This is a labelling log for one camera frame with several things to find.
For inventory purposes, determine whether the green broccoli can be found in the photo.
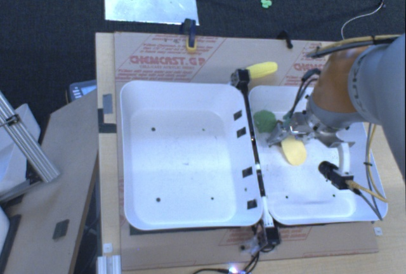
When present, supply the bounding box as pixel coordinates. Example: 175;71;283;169
252;109;278;134

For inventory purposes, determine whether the black block with thin wires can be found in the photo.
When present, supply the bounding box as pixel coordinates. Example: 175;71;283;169
252;224;282;249
230;68;252;88

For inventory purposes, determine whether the white plastic tray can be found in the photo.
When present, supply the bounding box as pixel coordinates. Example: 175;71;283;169
248;84;389;226
119;79;265;232

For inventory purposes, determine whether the brown cardboard board red print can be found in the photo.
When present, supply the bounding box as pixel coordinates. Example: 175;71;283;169
95;31;380;271

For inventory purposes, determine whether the thin black and white rod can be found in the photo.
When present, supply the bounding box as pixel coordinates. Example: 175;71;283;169
240;82;271;226

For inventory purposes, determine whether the yellow corn cob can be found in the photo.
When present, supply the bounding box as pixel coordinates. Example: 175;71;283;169
246;61;279;80

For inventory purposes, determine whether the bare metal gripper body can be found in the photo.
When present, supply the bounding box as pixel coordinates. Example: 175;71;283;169
284;111;338;143

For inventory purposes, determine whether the black cylinder on white bracket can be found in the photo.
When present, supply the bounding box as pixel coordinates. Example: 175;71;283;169
318;141;355;191

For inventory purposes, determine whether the yellow banana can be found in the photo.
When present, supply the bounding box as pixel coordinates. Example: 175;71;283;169
281;135;308;167

